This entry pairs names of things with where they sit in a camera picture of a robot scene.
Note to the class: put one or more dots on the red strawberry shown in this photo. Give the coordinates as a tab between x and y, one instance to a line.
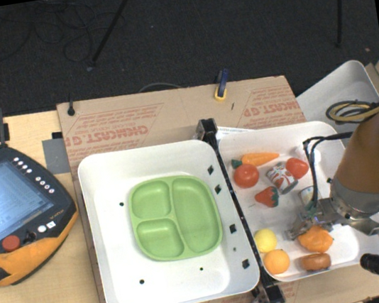
267	197

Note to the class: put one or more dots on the small red and white can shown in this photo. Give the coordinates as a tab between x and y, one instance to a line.
282	178

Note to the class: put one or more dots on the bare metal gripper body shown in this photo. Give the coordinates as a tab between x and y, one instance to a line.
329	213

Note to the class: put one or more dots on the brown doughnut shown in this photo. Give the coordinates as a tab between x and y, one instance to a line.
316	262

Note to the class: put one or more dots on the yellow lemon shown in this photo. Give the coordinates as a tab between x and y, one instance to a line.
265	240

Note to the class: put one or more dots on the green divided plate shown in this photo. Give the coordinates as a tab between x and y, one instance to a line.
193	215

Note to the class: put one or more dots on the white plastic tray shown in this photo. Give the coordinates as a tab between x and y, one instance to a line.
116	231
281	139

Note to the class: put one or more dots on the orange carrot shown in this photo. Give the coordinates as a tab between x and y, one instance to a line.
260	158

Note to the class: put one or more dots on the red tomato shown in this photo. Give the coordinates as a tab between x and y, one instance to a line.
246	176

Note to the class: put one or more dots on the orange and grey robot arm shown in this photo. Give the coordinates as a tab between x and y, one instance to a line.
367	160

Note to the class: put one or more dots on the brown cardboard board red print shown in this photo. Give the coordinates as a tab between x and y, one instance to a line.
156	124

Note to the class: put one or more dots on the orange lumpy toy food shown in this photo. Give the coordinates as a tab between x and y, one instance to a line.
316	240

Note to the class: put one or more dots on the red pepper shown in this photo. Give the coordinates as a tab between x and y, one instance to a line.
297	167

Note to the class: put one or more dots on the orange orange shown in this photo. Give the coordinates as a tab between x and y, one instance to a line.
276	261

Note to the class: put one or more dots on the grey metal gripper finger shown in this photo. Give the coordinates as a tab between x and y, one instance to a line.
296	231
304	218

